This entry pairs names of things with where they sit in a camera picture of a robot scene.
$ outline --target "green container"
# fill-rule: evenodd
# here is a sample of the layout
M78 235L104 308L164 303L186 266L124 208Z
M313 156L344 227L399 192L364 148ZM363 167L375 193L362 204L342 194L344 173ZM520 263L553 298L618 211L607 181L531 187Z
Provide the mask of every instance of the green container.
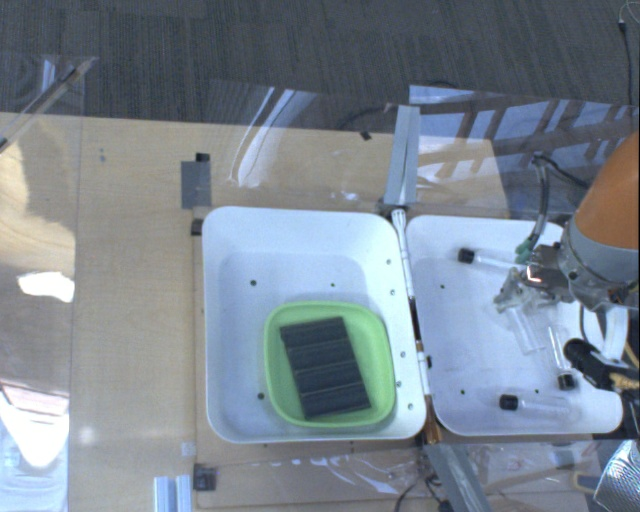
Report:
M321 416L307 420L280 327L342 317L351 340L371 407L360 411ZM395 403L395 379L391 350L384 324L372 311L347 302L291 302L276 308L264 328L264 361L269 397L285 420L301 427L345 428L373 425L384 420Z

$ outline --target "white tray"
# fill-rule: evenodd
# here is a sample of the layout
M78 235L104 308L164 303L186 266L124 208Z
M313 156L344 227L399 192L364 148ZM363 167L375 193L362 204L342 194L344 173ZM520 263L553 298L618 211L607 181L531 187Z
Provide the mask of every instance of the white tray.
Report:
M481 271L457 261L462 247L513 251L532 226L514 220L421 216L407 228L418 317L425 352L433 364L429 386L436 416L457 434L605 433L622 420L622 405L615 393L595 389L581 375L577 389L560 391L537 355L522 354L492 304L506 270ZM560 240L561 232L560 227L547 225L540 243L551 245ZM559 304L552 317L569 337L581 337L577 303ZM616 338L624 339L626 325L618 323L617 329ZM487 401L487 396L509 388L567 398L571 417L531 418Z
M363 213L225 207L203 227L207 415L235 443L406 439L426 408L416 363L398 239ZM286 302L337 300L371 309L385 323L396 381L387 420L362 428L291 425L266 395L264 322Z

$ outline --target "gray floor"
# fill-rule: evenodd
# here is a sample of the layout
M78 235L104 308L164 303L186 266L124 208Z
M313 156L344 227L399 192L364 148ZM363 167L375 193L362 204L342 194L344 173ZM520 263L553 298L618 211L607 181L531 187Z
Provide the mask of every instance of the gray floor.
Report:
M623 0L5 0L0 48L97 56L87 114L206 121L212 80L402 101L409 84L626 104ZM640 6L635 5L637 17ZM638 25L625 13L638 104ZM0 80L10 80L2 76Z

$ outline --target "orange cylinder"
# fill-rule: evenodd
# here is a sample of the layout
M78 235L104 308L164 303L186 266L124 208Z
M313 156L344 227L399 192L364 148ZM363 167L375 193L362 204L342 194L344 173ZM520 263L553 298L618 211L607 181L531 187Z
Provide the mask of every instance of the orange cylinder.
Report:
M580 232L595 242L638 249L638 132L605 162L575 214Z

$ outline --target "black cap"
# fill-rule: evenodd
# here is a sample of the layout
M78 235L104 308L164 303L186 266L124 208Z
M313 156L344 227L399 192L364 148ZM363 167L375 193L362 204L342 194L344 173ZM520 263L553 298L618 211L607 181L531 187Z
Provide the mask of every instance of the black cap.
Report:
M573 375L570 373L563 373L562 375L558 375L558 387L562 391L569 391L570 389L575 389L576 381L573 378Z
M515 411L518 408L518 397L516 395L500 395L500 409L504 411Z
M458 261L460 263L473 263L473 259L475 257L476 257L476 253L471 249L465 249L463 247L458 251Z

